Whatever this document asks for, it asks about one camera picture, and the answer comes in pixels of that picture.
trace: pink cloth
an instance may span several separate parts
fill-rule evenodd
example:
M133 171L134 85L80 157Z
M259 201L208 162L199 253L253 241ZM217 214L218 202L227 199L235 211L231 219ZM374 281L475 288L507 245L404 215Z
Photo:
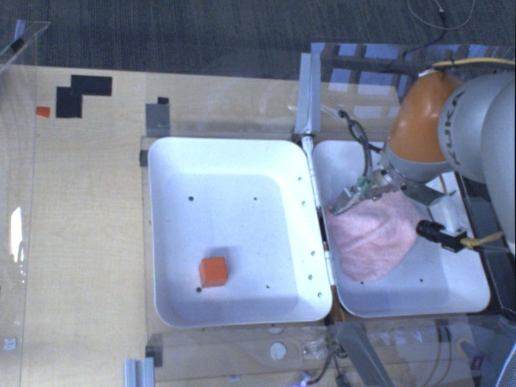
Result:
M343 272L363 282L385 277L402 261L422 218L401 192L367 199L337 216L326 210L328 235L339 249Z

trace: black connector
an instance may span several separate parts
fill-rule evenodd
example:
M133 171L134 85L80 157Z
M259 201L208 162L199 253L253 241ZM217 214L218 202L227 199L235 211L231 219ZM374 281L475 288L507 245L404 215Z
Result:
M450 236L444 234L441 230L444 226L440 223L432 221L419 221L416 226L416 232L419 236L428 239L431 242L440 243L444 249L457 253L461 249L464 249L464 245L460 243L463 238L466 238L466 231L459 234L458 236Z

